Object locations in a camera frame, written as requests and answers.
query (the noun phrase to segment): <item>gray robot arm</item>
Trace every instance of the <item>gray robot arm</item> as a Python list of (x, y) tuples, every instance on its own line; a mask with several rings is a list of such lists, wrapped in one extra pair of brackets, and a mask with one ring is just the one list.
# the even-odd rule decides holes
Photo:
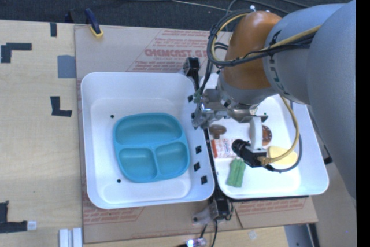
[[(238, 42), (243, 38), (261, 49), (311, 28), (315, 31), (305, 45), (290, 45), (287, 50), (266, 54), (260, 59), (263, 73), (258, 77), (253, 75), (261, 66), (237, 68), (240, 60), (231, 57), (234, 67), (224, 67), (228, 70), (220, 72), (217, 88), (205, 90), (198, 98), (193, 114), (194, 127), (207, 128), (222, 117), (240, 123), (250, 122), (258, 104), (274, 94), (306, 104), (317, 133), (356, 200), (356, 0), (302, 9), (281, 20), (275, 16), (271, 18), (266, 12), (258, 12), (255, 16), (254, 19), (249, 17), (252, 27), (242, 24), (234, 31), (231, 43), (234, 41), (228, 49), (231, 54), (246, 50), (246, 44)], [(274, 24), (270, 19), (266, 22), (264, 17), (272, 19)], [(252, 37), (245, 37), (245, 28), (251, 29)], [(260, 40), (254, 40), (253, 35), (266, 30), (267, 37), (260, 35), (264, 40), (261, 46)], [(261, 76), (264, 78), (259, 85), (254, 84)], [(243, 77), (251, 79), (240, 84)]]

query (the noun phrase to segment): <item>blue clamp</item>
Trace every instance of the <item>blue clamp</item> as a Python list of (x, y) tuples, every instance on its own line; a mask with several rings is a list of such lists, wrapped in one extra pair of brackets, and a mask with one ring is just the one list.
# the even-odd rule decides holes
[(90, 30), (95, 35), (95, 37), (101, 37), (103, 35), (103, 31), (100, 29), (99, 23), (97, 18), (91, 9), (85, 9), (85, 15), (87, 17), (88, 22), (90, 23)]

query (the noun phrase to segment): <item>yellow cable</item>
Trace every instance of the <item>yellow cable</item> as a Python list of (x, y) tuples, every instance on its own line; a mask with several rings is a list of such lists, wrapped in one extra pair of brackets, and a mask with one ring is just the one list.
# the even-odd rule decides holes
[[(231, 18), (230, 20), (226, 21), (221, 27), (220, 29), (217, 31), (216, 33), (216, 36), (219, 34), (219, 32), (222, 31), (223, 28), (225, 28), (227, 26), (227, 24), (229, 24), (230, 22), (234, 21), (235, 19), (237, 18), (240, 18), (240, 17), (243, 17), (243, 16), (246, 16), (248, 13), (243, 13), (243, 14), (239, 14), (233, 18)], [(286, 38), (286, 39), (283, 39), (279, 42), (276, 42), (275, 44), (271, 45), (271, 46), (268, 46), (268, 47), (265, 47), (263, 49), (261, 49), (260, 51), (266, 51), (266, 50), (269, 50), (269, 49), (273, 49), (274, 47), (278, 47), (278, 46), (282, 46), (282, 45), (286, 45), (286, 44), (289, 44), (289, 43), (294, 43), (296, 40), (299, 40), (305, 36), (308, 36), (310, 34), (313, 34), (315, 32), (317, 32), (317, 30), (319, 30), (319, 28), (321, 27), (321, 25), (318, 25), (316, 27), (313, 27), (313, 28), (310, 28), (308, 30), (305, 30), (303, 32), (300, 32), (298, 34), (295, 34), (289, 38)], [(234, 60), (220, 60), (217, 58), (216, 56), (216, 52), (215, 52), (215, 49), (214, 49), (214, 45), (216, 44), (216, 39), (217, 38), (214, 38), (214, 40), (212, 41), (212, 47), (211, 47), (211, 54), (212, 54), (212, 57), (215, 61), (219, 61), (219, 62), (233, 62), (237, 59), (234, 59)]]
[(293, 144), (291, 145), (291, 148), (289, 148), (289, 150), (286, 151), (285, 153), (283, 153), (281, 156), (274, 157), (274, 158), (258, 157), (257, 159), (261, 162), (261, 165), (267, 165), (267, 164), (270, 164), (270, 163), (273, 163), (275, 161), (279, 161), (279, 160), (285, 158), (286, 156), (288, 156), (294, 150), (295, 146), (297, 145), (297, 143), (299, 141), (299, 125), (298, 125), (297, 118), (295, 117), (295, 114), (294, 114), (293, 110), (290, 108), (290, 105), (287, 102), (287, 100), (285, 98), (283, 98), (281, 95), (280, 95), (280, 97), (283, 100), (287, 109), (289, 110), (291, 118), (293, 120), (293, 125), (295, 127), (295, 138), (294, 138)]

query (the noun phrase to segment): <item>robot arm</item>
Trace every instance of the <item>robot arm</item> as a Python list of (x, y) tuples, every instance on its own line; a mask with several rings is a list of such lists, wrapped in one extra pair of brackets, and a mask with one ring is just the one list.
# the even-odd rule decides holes
[[(242, 19), (220, 61), (213, 50), (217, 33), (236, 17)], [(193, 126), (208, 128), (223, 117), (250, 123), (258, 104), (275, 94), (306, 104), (356, 199), (355, 54), (356, 0), (302, 9), (282, 19), (269, 12), (236, 12), (211, 30), (209, 63), (221, 71), (215, 89), (195, 93)]]

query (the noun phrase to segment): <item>black tape marking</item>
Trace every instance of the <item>black tape marking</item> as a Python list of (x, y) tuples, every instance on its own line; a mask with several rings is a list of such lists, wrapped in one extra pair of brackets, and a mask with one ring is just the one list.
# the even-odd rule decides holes
[(51, 108), (53, 109), (51, 115), (56, 115), (56, 116), (72, 116), (72, 111), (71, 110), (60, 110), (60, 97), (57, 96), (52, 96), (50, 97), (51, 101)]
[(12, 51), (7, 46), (1, 46), (0, 63), (10, 63)]
[(76, 78), (76, 59), (73, 56), (58, 56), (58, 78)]
[(18, 231), (27, 231), (27, 224), (26, 220), (22, 222), (9, 222), (7, 215), (8, 215), (8, 203), (0, 203), (0, 233), (15, 233)]
[(8, 215), (8, 203), (9, 201), (6, 201), (5, 203), (0, 203), (0, 223), (7, 221), (7, 215)]
[(57, 23), (50, 23), (50, 36), (57, 37)]
[(197, 172), (200, 168), (201, 168), (200, 162), (197, 162), (196, 164), (194, 164), (194, 172)]
[(12, 50), (32, 50), (32, 44), (7, 42), (6, 45), (1, 46), (0, 63), (11, 62)]
[(206, 175), (201, 177), (201, 183), (202, 184), (207, 183), (207, 176)]

